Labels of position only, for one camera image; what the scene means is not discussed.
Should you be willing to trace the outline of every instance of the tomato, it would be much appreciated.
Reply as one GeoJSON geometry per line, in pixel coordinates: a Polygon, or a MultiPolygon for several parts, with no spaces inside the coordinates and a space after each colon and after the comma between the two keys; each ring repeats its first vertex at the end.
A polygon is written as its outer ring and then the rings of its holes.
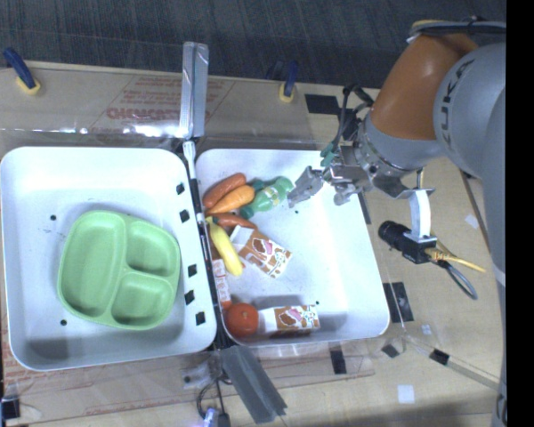
{"type": "Polygon", "coordinates": [[[225,325],[236,338],[254,334],[259,327],[259,312],[249,303],[234,303],[226,312],[225,325]]]}

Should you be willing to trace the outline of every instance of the divided green plate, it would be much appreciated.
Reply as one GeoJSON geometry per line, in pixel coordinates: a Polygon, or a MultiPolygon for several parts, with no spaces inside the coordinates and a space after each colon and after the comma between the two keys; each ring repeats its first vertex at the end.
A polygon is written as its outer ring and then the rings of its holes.
{"type": "Polygon", "coordinates": [[[150,329],[172,310],[180,258],[174,236],[152,223],[124,213],[87,212],[63,248],[58,295],[80,318],[150,329]]]}

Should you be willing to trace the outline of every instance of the banana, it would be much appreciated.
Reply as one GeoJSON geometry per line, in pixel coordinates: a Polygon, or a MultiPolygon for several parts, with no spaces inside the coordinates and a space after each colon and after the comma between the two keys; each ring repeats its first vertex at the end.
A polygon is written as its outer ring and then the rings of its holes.
{"type": "Polygon", "coordinates": [[[243,273],[243,264],[239,260],[238,252],[235,251],[228,233],[215,224],[211,216],[206,218],[206,222],[210,226],[210,238],[223,259],[225,269],[232,275],[240,276],[243,273]]]}

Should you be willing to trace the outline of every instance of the carrot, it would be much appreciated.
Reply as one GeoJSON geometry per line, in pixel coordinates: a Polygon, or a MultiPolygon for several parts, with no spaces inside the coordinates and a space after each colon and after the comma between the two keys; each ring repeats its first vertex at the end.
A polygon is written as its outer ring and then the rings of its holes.
{"type": "Polygon", "coordinates": [[[257,225],[233,213],[214,213],[214,222],[226,228],[234,228],[239,225],[242,228],[257,229],[257,225]]]}
{"type": "Polygon", "coordinates": [[[206,215],[222,214],[229,212],[243,205],[249,204],[255,197],[255,190],[249,185],[242,185],[230,191],[227,195],[222,197],[214,207],[206,210],[206,215]]]}
{"type": "Polygon", "coordinates": [[[246,184],[246,176],[243,173],[235,173],[216,183],[203,197],[202,204],[206,208],[214,207],[217,202],[237,187],[246,184]]]}

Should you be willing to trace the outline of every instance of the green bottle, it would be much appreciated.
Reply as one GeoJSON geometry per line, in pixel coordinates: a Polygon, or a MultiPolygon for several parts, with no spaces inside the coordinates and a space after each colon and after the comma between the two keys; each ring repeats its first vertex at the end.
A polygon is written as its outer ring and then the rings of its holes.
{"type": "Polygon", "coordinates": [[[272,185],[257,192],[251,204],[239,209],[239,215],[249,220],[257,212],[267,212],[287,198],[295,185],[287,177],[279,177],[272,185]]]}

